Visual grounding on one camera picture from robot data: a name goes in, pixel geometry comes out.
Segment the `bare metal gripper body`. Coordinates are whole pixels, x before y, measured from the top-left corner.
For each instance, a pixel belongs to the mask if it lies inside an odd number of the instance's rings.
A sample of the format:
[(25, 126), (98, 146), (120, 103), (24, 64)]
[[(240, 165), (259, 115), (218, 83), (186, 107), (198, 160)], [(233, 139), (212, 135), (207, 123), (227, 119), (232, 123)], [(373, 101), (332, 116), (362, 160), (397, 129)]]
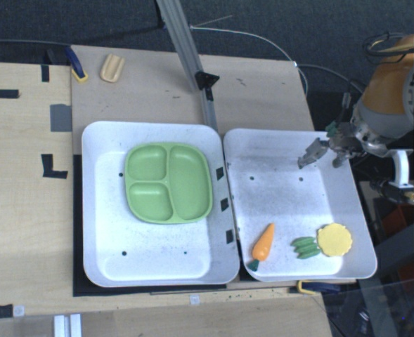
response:
[(351, 159), (364, 154), (377, 157), (386, 155), (390, 138), (381, 136), (372, 130), (365, 122), (333, 121), (327, 127), (329, 147), (339, 157)]

